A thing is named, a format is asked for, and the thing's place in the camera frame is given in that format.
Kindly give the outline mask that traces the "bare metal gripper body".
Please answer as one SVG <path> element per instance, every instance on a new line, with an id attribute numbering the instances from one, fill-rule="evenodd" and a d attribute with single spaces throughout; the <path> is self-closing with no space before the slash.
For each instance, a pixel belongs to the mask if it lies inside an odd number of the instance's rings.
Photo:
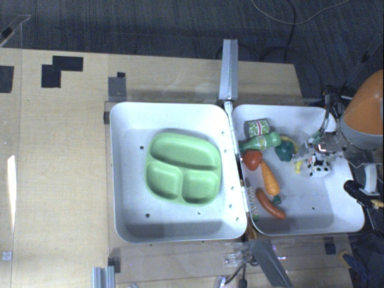
<path id="1" fill-rule="evenodd" d="M 345 142 L 340 132 L 316 133 L 311 141 L 314 152 L 328 153 L 330 160 L 344 157 Z"/>

